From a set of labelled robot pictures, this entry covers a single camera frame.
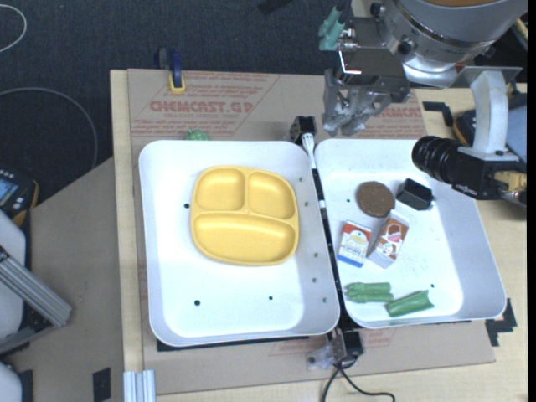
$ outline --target dark background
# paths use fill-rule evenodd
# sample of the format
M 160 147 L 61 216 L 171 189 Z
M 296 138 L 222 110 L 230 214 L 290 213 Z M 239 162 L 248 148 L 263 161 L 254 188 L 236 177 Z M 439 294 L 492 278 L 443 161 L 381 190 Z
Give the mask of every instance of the dark background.
M 185 70 L 321 75 L 337 64 L 317 38 L 336 1 L 0 0 L 28 20 L 25 37 L 0 53 L 0 94 L 42 87 L 80 103 L 98 132 L 100 163 L 112 154 L 110 70 L 151 68 L 167 46 L 180 51 Z M 0 8 L 0 49 L 22 25 Z M 485 62 L 526 67 L 510 33 L 496 49 Z M 90 125 L 72 103 L 32 91 L 0 96 L 0 163 L 35 178 L 40 201 L 90 171 L 93 154 Z

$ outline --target white tray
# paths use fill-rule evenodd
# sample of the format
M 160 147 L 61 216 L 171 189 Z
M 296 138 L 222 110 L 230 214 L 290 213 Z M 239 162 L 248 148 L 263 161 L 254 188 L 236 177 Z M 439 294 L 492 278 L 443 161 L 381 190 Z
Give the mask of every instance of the white tray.
M 277 173 L 294 188 L 300 239 L 279 265 L 204 257 L 190 233 L 198 175 L 216 165 Z M 157 141 L 139 158 L 149 321 L 175 347 L 330 332 L 340 306 L 306 153 L 289 142 Z
M 339 140 L 321 142 L 315 151 L 322 180 L 333 247 L 341 243 L 346 220 L 373 229 L 380 219 L 363 213 L 358 185 L 370 180 L 393 193 L 407 178 L 431 188 L 435 206 L 417 211 L 397 201 L 396 211 L 410 229 L 396 262 L 387 269 L 366 260 L 362 268 L 338 261 L 342 286 L 355 281 L 388 281 L 395 299 L 428 290 L 434 308 L 391 318 L 382 303 L 345 300 L 349 316 L 363 327 L 455 322 L 499 316 L 506 297 L 475 201 L 421 172 L 411 161 L 412 140 Z

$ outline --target tray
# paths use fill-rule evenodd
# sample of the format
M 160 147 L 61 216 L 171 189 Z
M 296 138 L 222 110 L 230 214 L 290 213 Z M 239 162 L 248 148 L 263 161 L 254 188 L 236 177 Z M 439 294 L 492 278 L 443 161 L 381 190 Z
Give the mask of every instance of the tray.
M 300 234 L 296 195 L 279 174 L 216 166 L 193 189 L 190 229 L 206 256 L 236 265 L 277 265 Z
M 315 150 L 334 249 L 347 220 L 376 229 L 381 219 L 363 213 L 356 200 L 360 183 L 378 181 L 396 193 L 407 178 L 431 188 L 435 205 L 417 211 L 396 201 L 409 220 L 397 261 L 381 268 L 366 260 L 362 268 L 338 261 L 341 286 L 387 281 L 394 299 L 429 291 L 435 307 L 391 318 L 382 303 L 345 299 L 348 315 L 360 326 L 378 328 L 457 322 L 501 315 L 506 297 L 473 199 L 428 177 L 411 161 L 413 140 L 329 139 Z
M 300 236 L 278 265 L 206 257 L 193 242 L 190 207 L 200 174 L 215 166 L 280 175 L 296 195 Z M 149 143 L 139 157 L 149 322 L 174 347 L 330 332 L 340 305 L 306 153 L 289 142 Z

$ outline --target blue clamp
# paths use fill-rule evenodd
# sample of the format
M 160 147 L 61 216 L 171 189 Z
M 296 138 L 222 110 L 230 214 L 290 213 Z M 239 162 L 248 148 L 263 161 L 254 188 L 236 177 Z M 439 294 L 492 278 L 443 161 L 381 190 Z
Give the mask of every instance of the blue clamp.
M 174 48 L 158 48 L 154 55 L 155 68 L 160 70 L 170 70 L 169 86 L 173 93 L 184 92 L 184 74 L 181 64 L 180 53 Z

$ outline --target teal connector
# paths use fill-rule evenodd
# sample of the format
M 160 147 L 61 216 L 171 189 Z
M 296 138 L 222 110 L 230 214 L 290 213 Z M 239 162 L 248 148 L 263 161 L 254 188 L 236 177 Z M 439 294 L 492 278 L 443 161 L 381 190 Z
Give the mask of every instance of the teal connector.
M 333 26 L 335 21 L 338 20 L 338 17 L 341 16 L 341 12 L 337 10 L 335 6 L 333 6 L 332 11 L 329 13 L 326 19 L 324 19 L 324 22 L 318 29 L 318 37 L 324 37 L 326 33 L 330 30 L 330 28 Z
M 333 26 L 329 29 L 326 35 L 320 41 L 318 48 L 320 50 L 337 50 L 338 49 L 338 37 L 343 31 L 344 24 L 338 21 L 333 23 Z

